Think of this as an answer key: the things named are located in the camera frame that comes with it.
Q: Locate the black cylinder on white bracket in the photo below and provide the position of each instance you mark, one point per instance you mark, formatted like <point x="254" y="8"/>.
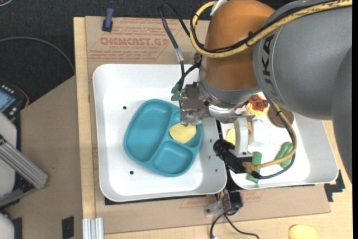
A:
<point x="241" y="137"/>

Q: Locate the blue divided plate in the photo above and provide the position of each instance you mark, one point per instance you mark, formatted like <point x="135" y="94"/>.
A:
<point x="151" y="131"/>

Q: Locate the yellow crisp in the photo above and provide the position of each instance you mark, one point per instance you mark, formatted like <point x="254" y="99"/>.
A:
<point x="181" y="134"/>

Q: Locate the green pea pod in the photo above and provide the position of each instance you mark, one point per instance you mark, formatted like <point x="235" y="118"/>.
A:
<point x="285" y="149"/>

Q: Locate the brown round biscuit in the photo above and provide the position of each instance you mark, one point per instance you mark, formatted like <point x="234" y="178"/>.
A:
<point x="283" y="118"/>

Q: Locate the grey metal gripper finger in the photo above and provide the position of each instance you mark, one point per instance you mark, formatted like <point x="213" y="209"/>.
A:
<point x="185" y="118"/>
<point x="197" y="118"/>

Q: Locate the green toy vegetable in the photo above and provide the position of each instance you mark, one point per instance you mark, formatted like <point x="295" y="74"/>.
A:
<point x="256" y="158"/>

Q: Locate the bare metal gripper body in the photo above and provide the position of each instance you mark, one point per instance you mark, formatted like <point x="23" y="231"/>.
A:
<point x="195" y="99"/>

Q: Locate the yellow toy food piece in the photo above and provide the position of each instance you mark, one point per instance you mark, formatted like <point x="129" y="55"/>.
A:
<point x="230" y="137"/>

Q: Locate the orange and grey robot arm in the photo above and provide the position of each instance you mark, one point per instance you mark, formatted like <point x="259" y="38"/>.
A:
<point x="302" y="70"/>

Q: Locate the pizza slice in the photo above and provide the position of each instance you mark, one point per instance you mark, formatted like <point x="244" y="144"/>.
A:
<point x="258" y="107"/>

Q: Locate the yellow oval toy food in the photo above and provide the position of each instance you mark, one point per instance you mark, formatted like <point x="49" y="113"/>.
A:
<point x="302" y="232"/>

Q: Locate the black block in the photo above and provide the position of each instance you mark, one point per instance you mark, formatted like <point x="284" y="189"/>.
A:
<point x="236" y="200"/>

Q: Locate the brown cardboard board red print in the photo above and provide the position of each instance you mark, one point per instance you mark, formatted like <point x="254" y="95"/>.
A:
<point x="128" y="42"/>

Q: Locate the white plastic tray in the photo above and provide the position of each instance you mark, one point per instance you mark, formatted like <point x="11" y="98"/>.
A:
<point x="117" y="131"/>
<point x="313" y="159"/>

